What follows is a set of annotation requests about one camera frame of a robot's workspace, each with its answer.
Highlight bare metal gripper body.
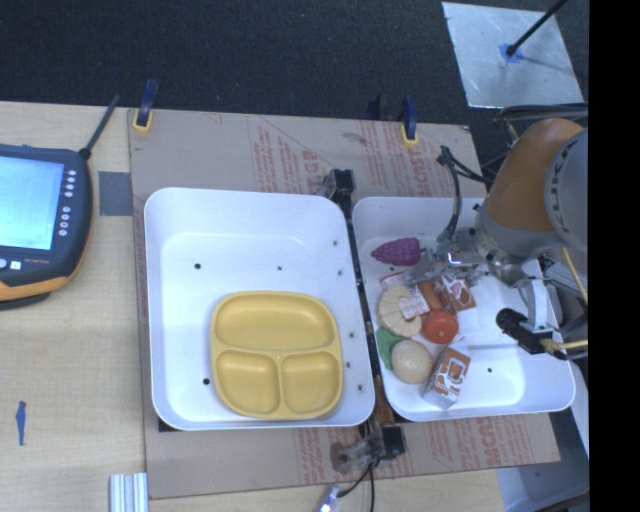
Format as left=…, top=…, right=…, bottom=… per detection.
left=442, top=228, right=535, bottom=291

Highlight orange sausage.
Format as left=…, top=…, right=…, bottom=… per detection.
left=418, top=280, right=446, bottom=311

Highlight small white red-print packet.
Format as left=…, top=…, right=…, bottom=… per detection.
left=397, top=294, right=431, bottom=321

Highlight purple grapes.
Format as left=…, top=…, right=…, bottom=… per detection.
left=370, top=237, right=422, bottom=267

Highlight small orange and white carton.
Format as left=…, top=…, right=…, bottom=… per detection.
left=439, top=276, right=477, bottom=314

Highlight cream ribbed round pastry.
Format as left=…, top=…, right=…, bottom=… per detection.
left=377, top=284, right=424, bottom=337

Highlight red tomato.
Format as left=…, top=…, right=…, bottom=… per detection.
left=422, top=308, right=460, bottom=345

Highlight green leafy vegetable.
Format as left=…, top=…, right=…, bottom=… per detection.
left=374, top=327, right=411, bottom=371

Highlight beige round bread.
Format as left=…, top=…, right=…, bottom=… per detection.
left=390, top=339, right=434, bottom=385

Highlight large orange and white carton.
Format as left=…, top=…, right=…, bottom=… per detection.
left=422, top=345, right=472, bottom=410

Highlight white plastic tray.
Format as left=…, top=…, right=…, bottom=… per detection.
left=351, top=196, right=577, bottom=424
left=143, top=187, right=376, bottom=432

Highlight yellow divided plate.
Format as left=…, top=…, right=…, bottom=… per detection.
left=209, top=290, right=345, bottom=420

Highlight brown cardboard board, red print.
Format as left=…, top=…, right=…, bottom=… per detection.
left=127, top=108, right=562, bottom=500

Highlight black cylinder on white bracket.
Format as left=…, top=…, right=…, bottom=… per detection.
left=495, top=278, right=564, bottom=355

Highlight black block with thin wires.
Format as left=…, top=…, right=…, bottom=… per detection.
left=328, top=168, right=357, bottom=202
left=379, top=424, right=407, bottom=459

